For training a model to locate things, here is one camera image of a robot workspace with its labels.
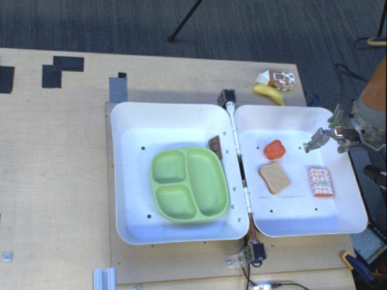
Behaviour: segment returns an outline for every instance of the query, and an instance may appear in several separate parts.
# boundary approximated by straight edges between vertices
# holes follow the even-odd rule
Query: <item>toast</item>
[[[266,182],[270,193],[274,195],[277,195],[290,185],[289,177],[277,162],[269,166],[262,166],[258,172]]]

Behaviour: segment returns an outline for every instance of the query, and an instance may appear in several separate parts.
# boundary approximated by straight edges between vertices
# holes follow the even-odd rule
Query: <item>banana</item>
[[[258,94],[266,95],[278,105],[281,105],[281,106],[285,105],[284,96],[277,89],[273,87],[258,84],[253,88],[253,90]]]

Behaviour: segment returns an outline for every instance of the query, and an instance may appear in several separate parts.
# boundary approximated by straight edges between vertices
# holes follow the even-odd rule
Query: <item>brown object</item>
[[[277,162],[269,166],[262,166],[259,174],[265,180],[270,193],[277,195],[290,185],[290,179]]]
[[[365,105],[377,111],[386,111],[386,57],[377,66],[362,93]]]
[[[213,137],[211,140],[208,141],[208,145],[210,146],[210,150],[216,153],[218,158],[222,160],[223,155],[222,155],[222,150],[220,147],[220,139],[219,135]]]

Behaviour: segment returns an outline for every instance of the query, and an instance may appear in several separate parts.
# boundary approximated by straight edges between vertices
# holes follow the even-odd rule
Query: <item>snack package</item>
[[[268,70],[260,73],[255,82],[273,87],[279,91],[288,91],[294,86],[294,74]]]
[[[331,177],[328,169],[311,167],[309,169],[309,178],[314,196],[333,196]]]

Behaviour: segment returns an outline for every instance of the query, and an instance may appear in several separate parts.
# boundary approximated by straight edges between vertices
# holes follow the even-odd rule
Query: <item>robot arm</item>
[[[350,146],[364,143],[374,150],[386,147],[386,57],[377,66],[361,96],[354,102],[352,113],[344,116],[340,106],[328,121],[330,129],[320,128],[310,142],[304,144],[309,152],[323,146],[330,138],[339,144],[339,153]]]

